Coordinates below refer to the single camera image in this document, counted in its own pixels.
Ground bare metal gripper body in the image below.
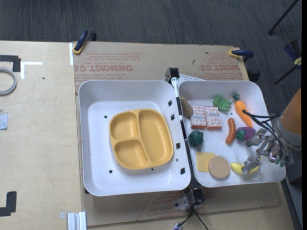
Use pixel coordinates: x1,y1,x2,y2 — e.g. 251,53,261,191
256,127,289,165

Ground purple grapes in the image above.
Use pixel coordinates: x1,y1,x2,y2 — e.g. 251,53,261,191
235,126,256,142

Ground yellow banana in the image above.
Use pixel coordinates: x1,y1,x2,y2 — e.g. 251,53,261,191
230,161,261,176

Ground orange sausage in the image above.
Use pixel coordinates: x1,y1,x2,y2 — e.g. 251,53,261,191
225,117,237,145

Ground orange carrot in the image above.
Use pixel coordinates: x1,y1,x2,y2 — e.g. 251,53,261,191
232,93,254,128

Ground tan round biscuit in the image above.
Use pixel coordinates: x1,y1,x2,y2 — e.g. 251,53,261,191
208,155,231,180

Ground white plastic tray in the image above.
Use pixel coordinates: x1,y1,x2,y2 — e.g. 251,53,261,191
78,80,192,197
178,80,287,188

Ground orange and white carton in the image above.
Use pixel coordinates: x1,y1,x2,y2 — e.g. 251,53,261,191
203,106,223,131
190,105,208,130

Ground green lettuce leaf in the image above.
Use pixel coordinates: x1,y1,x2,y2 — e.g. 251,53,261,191
212,94,233,112

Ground yellow cheese slice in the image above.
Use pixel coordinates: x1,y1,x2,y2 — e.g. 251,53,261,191
196,151,216,173

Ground green broccoli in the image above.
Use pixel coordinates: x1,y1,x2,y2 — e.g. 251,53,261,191
188,130,204,148

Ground thin black and white rod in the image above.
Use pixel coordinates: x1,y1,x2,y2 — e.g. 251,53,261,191
171,77,198,189

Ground tan ribbed cone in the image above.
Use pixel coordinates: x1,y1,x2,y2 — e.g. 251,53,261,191
180,96,194,119

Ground white paper sheet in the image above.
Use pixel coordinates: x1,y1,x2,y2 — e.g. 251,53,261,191
178,73,207,82

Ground yellow divided plate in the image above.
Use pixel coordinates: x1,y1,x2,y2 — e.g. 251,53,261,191
108,108,175,171

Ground brown cardboard board red print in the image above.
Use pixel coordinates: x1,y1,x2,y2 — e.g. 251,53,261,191
72,41,281,227

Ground grey tape roll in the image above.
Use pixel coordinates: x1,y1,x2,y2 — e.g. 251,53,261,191
0,67,18,96

